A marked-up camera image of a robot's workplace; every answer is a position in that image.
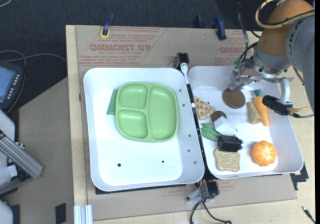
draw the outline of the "cookie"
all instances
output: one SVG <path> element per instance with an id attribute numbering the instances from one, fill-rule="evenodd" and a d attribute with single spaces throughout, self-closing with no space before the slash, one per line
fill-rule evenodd
<path id="1" fill-rule="evenodd" d="M 220 171 L 233 171 L 237 172 L 240 170 L 239 160 L 240 154 L 239 152 L 224 152 L 216 149 L 214 152 L 214 157 L 216 161 L 216 168 Z"/>
<path id="2" fill-rule="evenodd" d="M 241 108 L 245 105 L 245 95 L 240 90 L 225 89 L 222 94 L 223 101 L 231 108 Z"/>
<path id="3" fill-rule="evenodd" d="M 215 111 L 211 116 L 212 122 L 215 122 L 221 116 L 223 116 L 224 118 L 227 118 L 226 114 L 223 113 L 223 111 Z"/>

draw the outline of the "toy orange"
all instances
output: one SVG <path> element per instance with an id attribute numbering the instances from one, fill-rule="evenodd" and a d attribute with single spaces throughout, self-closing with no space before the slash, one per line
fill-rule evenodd
<path id="1" fill-rule="evenodd" d="M 278 152 L 274 145 L 265 140 L 255 144 L 252 150 L 252 156 L 254 157 L 255 163 L 262 166 L 268 166 L 269 164 L 274 163 L 277 154 Z"/>

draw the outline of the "green plate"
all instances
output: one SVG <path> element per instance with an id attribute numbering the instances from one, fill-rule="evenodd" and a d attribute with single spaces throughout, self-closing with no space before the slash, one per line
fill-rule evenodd
<path id="1" fill-rule="evenodd" d="M 178 131 L 178 103 L 168 87 L 147 82 L 129 82 L 117 91 L 115 122 L 130 139 L 164 142 Z"/>

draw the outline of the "carrot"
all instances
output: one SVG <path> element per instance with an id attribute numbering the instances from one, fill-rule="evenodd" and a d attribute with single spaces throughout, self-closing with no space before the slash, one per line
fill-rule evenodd
<path id="1" fill-rule="evenodd" d="M 269 126 L 269 117 L 268 117 L 268 110 L 267 107 L 263 104 L 262 99 L 263 97 L 260 96 L 260 91 L 261 90 L 254 90 L 254 93 L 256 95 L 253 104 L 256 107 L 259 115 L 262 118 L 262 122 L 264 123 L 265 126 Z"/>

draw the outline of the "cracker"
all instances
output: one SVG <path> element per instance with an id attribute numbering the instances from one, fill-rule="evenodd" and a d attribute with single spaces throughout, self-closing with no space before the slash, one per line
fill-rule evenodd
<path id="1" fill-rule="evenodd" d="M 216 168 L 220 171 L 233 171 L 240 170 L 240 154 L 239 152 L 225 152 L 216 149 L 214 152 L 216 161 Z"/>
<path id="2" fill-rule="evenodd" d="M 197 111 L 197 115 L 198 115 L 199 120 L 207 119 L 215 111 L 215 107 L 213 107 L 209 104 L 206 104 L 204 101 L 202 101 L 198 97 L 194 97 L 194 102 L 195 102 L 195 107 L 196 107 L 196 111 Z"/>

